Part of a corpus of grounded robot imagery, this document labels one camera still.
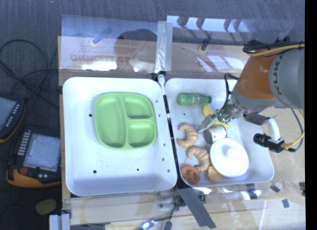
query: croissant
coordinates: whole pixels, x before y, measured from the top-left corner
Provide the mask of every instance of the croissant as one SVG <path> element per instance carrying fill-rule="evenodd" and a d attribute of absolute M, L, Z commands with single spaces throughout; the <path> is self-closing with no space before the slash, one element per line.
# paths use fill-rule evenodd
<path fill-rule="evenodd" d="M 193 126 L 187 123 L 184 123 L 179 126 L 178 130 L 184 130 L 186 134 L 186 140 L 182 140 L 180 138 L 176 139 L 176 142 L 180 147 L 183 147 L 183 148 L 191 147 L 198 140 L 198 133 L 193 128 Z"/>
<path fill-rule="evenodd" d="M 196 166 L 199 172 L 206 171 L 210 166 L 209 153 L 203 148 L 192 146 L 191 148 L 188 148 L 186 155 L 188 159 L 191 158 L 192 155 L 196 156 L 200 163 L 199 166 Z"/>

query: yellow device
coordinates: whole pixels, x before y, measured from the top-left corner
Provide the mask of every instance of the yellow device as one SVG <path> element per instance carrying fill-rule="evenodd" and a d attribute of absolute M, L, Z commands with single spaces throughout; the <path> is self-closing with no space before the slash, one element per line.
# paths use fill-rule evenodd
<path fill-rule="evenodd" d="M 12 148 L 7 181 L 23 188 L 44 188 L 60 184 L 59 134 L 26 127 Z"/>
<path fill-rule="evenodd" d="M 19 127 L 25 112 L 24 99 L 0 94 L 0 143 L 7 141 Z"/>

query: white lid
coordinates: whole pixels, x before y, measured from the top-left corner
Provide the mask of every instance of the white lid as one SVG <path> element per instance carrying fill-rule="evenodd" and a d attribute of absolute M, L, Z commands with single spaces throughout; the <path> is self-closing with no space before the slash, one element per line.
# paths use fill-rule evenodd
<path fill-rule="evenodd" d="M 213 167 L 226 177 L 241 176 L 249 166 L 246 150 L 231 138 L 221 138 L 213 142 L 210 159 Z"/>

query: green divided plate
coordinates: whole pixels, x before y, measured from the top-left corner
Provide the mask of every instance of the green divided plate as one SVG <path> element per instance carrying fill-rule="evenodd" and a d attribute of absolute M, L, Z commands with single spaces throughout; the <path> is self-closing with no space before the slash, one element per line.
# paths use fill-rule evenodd
<path fill-rule="evenodd" d="M 94 116 L 97 137 L 106 147 L 135 149 L 152 145 L 157 138 L 153 105 L 141 94 L 102 94 L 96 100 Z"/>

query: black cable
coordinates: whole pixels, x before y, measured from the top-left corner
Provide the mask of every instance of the black cable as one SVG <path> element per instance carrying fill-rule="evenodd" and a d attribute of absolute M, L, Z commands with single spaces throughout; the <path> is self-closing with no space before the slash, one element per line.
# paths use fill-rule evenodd
<path fill-rule="evenodd" d="M 45 57 L 44 52 L 43 52 L 36 44 L 34 44 L 33 42 L 28 41 L 28 40 L 20 40 L 20 39 L 17 39 L 17 40 L 11 40 L 11 41 L 8 41 L 8 42 L 4 43 L 4 44 L 2 45 L 2 47 L 0 48 L 0 54 L 2 53 L 3 49 L 4 49 L 7 45 L 9 45 L 9 44 L 11 44 L 11 43 L 14 43 L 14 42 L 26 42 L 26 43 L 28 43 L 28 44 L 34 46 L 34 47 L 41 53 L 43 59 L 45 60 L 45 62 L 46 62 L 46 64 L 47 64 L 47 65 L 46 65 L 47 69 L 50 68 L 50 66 L 51 66 L 51 64 L 52 64 L 52 62 L 53 62 L 53 59 L 54 59 L 54 57 L 55 57 L 55 55 L 56 55 L 56 53 L 57 53 L 57 49 L 56 49 L 55 52 L 53 53 L 52 58 L 51 58 L 50 62 L 48 63 L 48 60 L 47 60 L 47 58 Z M 16 75 L 14 74 L 14 72 L 11 71 L 1 60 L 0 60 L 0 67 L 1 67 L 8 75 L 10 75 L 11 77 L 17 79 L 18 82 L 21 82 L 22 84 L 24 84 L 27 89 L 32 90 L 32 92 L 29 94 L 28 97 L 30 97 L 32 94 L 36 94 L 37 96 L 39 96 L 41 99 L 43 99 L 43 100 L 46 101 L 47 103 L 53 105 L 53 106 L 56 107 L 56 108 L 59 108 L 59 105 L 56 105 L 56 104 L 50 102 L 49 100 L 47 100 L 46 98 L 44 98 L 42 95 L 40 95 L 40 94 L 38 94 L 38 93 L 36 92 L 36 90 L 41 87 L 42 89 L 45 89 L 45 90 L 49 90 L 49 91 L 51 91 L 51 92 L 58 93 L 58 90 L 54 90 L 54 89 L 51 89 L 51 88 L 48 88 L 48 87 L 42 85 L 42 83 L 44 82 L 44 80 L 46 79 L 46 77 L 47 77 L 47 75 L 48 75 L 48 71 L 45 73 L 45 75 L 43 76 L 42 80 L 41 80 L 39 83 L 35 83 L 35 82 L 32 82 L 32 81 L 25 80 L 24 77 L 21 79 L 21 78 L 19 78 L 18 76 L 16 76 Z M 32 84 L 32 85 L 35 85 L 36 87 L 35 87 L 34 89 L 31 89 L 31 88 L 28 87 L 26 84 Z"/>
<path fill-rule="evenodd" d="M 281 48 L 281 47 L 286 47 L 290 45 L 298 45 L 299 48 L 301 48 L 300 45 L 304 43 L 305 43 L 304 41 L 300 41 L 300 42 L 274 42 L 271 44 L 266 44 L 257 40 L 252 40 L 244 45 L 242 51 L 248 54 L 253 54 L 253 51 L 256 51 L 256 50 L 263 50 L 263 49 L 270 50 L 270 49 Z"/>
<path fill-rule="evenodd" d="M 54 52 L 54 54 L 52 55 L 52 58 L 51 58 L 50 63 L 48 63 L 48 60 L 47 60 L 47 58 L 46 58 L 44 52 L 43 52 L 35 43 L 33 43 L 33 42 L 31 42 L 31 41 L 28 41 L 28 40 L 16 39 L 16 40 L 10 40 L 10 41 L 4 43 L 4 44 L 2 45 L 2 47 L 0 48 L 0 54 L 2 53 L 2 51 L 4 50 L 4 48 L 5 48 L 6 46 L 8 46 L 9 44 L 14 43 L 14 42 L 25 42 L 25 43 L 28 43 L 28 44 L 34 46 L 34 47 L 41 53 L 41 55 L 42 55 L 44 61 L 45 61 L 46 64 L 47 64 L 47 65 L 46 65 L 47 68 L 49 68 L 49 67 L 51 66 L 51 64 L 52 64 L 52 62 L 53 62 L 53 59 L 54 59 L 54 57 L 55 57 L 55 55 L 56 55 L 56 53 L 57 53 L 57 49 L 56 49 L 55 52 Z M 15 78 L 15 79 L 17 79 L 17 80 L 20 79 L 20 78 L 19 78 L 18 76 L 16 76 L 16 75 L 14 74 L 14 72 L 13 72 L 12 70 L 10 70 L 1 60 L 0 60 L 0 67 L 3 69 L 3 71 L 4 71 L 6 74 L 10 75 L 11 77 L 13 77 L 13 78 Z M 38 87 L 41 87 L 41 88 L 43 88 L 43 89 L 47 89 L 47 87 L 45 87 L 45 86 L 42 85 L 42 82 L 45 80 L 47 74 L 48 74 L 48 73 L 46 73 L 46 74 L 44 75 L 44 77 L 43 77 L 43 79 L 41 80 L 40 83 L 35 83 L 35 82 L 28 81 L 28 80 L 25 80 L 25 79 L 22 79 L 22 80 L 21 80 L 21 83 L 24 84 L 24 85 L 25 85 L 25 84 L 36 85 L 36 88 L 33 89 L 32 94 L 35 93 L 36 95 L 38 95 L 40 98 L 42 98 L 43 100 L 45 100 L 45 101 L 48 102 L 49 104 L 51 104 L 51 105 L 53 105 L 53 106 L 59 108 L 58 105 L 56 105 L 56 104 L 54 104 L 54 103 L 51 103 L 51 102 L 48 101 L 46 98 L 44 98 L 43 96 L 41 96 L 41 95 L 39 95 L 38 93 L 35 92 Z"/>
<path fill-rule="evenodd" d="M 226 100 L 222 106 L 222 109 L 224 110 L 227 105 L 228 105 L 228 102 L 229 102 L 229 95 L 230 95 L 230 91 L 229 91 L 229 84 L 228 84 L 228 79 L 227 79 L 227 76 L 228 76 L 228 73 L 225 73 L 223 78 L 224 78 L 224 82 L 225 82 L 225 85 L 226 85 Z"/>
<path fill-rule="evenodd" d="M 31 109 L 31 110 L 33 109 L 33 106 L 34 106 L 35 102 L 36 102 L 36 97 L 33 99 L 32 103 L 29 104 L 29 109 Z M 20 123 L 20 126 L 21 126 L 21 127 L 24 126 L 24 123 L 26 122 L 29 113 L 30 113 L 30 112 L 27 112 L 27 111 L 25 112 L 24 117 L 23 117 L 23 120 L 22 120 L 21 123 Z"/>
<path fill-rule="evenodd" d="M 232 75 L 232 74 L 230 74 L 230 73 L 226 73 L 226 74 L 227 74 L 228 77 L 233 78 L 233 79 L 235 79 L 235 80 L 238 80 L 238 79 L 239 79 L 238 77 L 236 77 L 236 76 L 234 76 L 234 75 Z"/>
<path fill-rule="evenodd" d="M 22 77 L 20 77 L 15 84 L 13 85 L 13 87 L 11 88 L 11 91 L 9 92 L 9 94 L 12 94 L 13 89 L 17 86 L 18 83 L 20 83 L 25 77 L 37 73 L 37 72 L 42 72 L 42 71 L 58 71 L 58 69 L 39 69 L 39 70 L 35 70 L 35 71 L 31 71 L 25 75 L 23 75 Z M 58 93 L 57 90 L 51 89 L 51 88 L 47 88 L 47 90 L 53 92 L 53 93 Z"/>
<path fill-rule="evenodd" d="M 296 121 L 297 121 L 297 123 L 298 123 L 298 125 L 299 125 L 299 128 L 301 129 L 301 133 L 303 133 L 303 132 L 304 132 L 304 129 L 303 129 L 303 126 L 302 126 L 302 124 L 301 124 L 301 122 L 300 122 L 300 120 L 299 120 L 297 114 L 295 113 L 294 109 L 291 109 L 291 111 L 292 111 L 294 117 L 296 118 Z M 303 141 L 304 141 L 304 138 L 301 139 L 301 142 L 299 143 L 299 145 L 297 146 L 297 148 L 289 148 L 288 151 L 289 151 L 289 152 L 296 152 L 299 148 L 301 148 L 301 146 L 302 146 L 302 144 L 303 144 Z"/>
<path fill-rule="evenodd" d="M 269 58 L 269 57 L 273 57 L 273 56 L 278 56 L 278 55 L 284 54 L 284 53 L 286 53 L 286 52 L 288 52 L 288 51 L 290 51 L 290 50 L 291 50 L 291 49 L 289 49 L 289 50 L 284 50 L 284 51 L 278 52 L 278 53 L 276 53 L 276 54 L 271 54 L 271 55 L 263 56 L 263 57 Z"/>

